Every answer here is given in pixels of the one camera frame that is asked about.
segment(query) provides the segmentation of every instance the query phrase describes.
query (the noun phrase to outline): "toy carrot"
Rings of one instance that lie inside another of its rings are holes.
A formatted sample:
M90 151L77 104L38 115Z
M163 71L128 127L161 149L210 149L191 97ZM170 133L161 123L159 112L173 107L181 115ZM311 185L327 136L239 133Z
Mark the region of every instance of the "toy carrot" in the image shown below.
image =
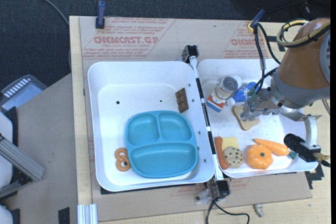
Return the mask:
M284 144L259 138L255 138L253 140L259 145L264 145L268 147L272 151L272 153L277 156L286 156L289 154L288 147Z

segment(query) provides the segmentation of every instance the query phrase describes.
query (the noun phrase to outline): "toy sausage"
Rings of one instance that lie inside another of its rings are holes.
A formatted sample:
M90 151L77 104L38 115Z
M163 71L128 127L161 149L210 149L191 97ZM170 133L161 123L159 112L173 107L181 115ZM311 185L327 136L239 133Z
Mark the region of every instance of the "toy sausage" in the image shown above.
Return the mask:
M217 152L217 158L219 161L219 166L221 169L225 170L228 169L229 163L225 159L223 152L222 152L222 142L223 139L220 136L215 137L215 147L216 147L216 152Z

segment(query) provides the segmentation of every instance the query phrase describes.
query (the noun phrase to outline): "toy orange pumpkin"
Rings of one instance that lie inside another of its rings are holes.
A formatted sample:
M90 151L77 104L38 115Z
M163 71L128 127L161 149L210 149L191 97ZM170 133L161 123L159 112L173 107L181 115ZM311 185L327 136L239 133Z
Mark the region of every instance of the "toy orange pumpkin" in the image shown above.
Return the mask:
M252 145L247 150L247 163L254 169L267 169L272 162L272 151L264 145Z

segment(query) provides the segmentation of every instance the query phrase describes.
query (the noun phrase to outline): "blue divided plate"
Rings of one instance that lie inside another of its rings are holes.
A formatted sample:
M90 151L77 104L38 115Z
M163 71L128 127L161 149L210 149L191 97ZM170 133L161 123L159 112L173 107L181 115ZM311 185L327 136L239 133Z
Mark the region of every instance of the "blue divided plate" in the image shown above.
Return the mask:
M133 116L126 125L131 167L148 178L186 174L198 161L197 144L188 119L175 111L151 111Z

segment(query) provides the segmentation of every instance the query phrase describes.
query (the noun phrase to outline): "toy cookie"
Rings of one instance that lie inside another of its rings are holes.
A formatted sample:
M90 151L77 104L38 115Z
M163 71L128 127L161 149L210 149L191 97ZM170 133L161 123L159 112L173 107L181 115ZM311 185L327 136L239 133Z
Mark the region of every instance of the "toy cookie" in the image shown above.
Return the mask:
M223 151L223 155L229 163L230 168L238 168L244 163L243 152L236 147L228 147Z

